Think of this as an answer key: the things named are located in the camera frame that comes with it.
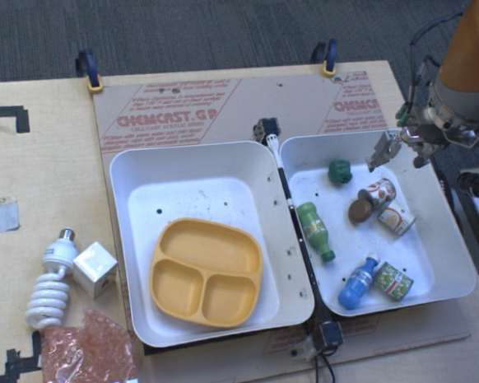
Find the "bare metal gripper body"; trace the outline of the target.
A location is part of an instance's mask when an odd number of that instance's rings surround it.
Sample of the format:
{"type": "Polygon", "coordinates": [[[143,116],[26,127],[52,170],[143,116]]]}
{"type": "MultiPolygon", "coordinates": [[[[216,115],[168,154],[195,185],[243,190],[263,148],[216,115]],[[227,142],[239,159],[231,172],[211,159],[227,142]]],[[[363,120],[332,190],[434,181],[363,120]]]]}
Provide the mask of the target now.
{"type": "Polygon", "coordinates": [[[479,146],[479,121],[453,112],[445,105],[401,108],[398,126],[401,140],[418,156],[431,156],[453,144],[465,148],[479,146]]]}

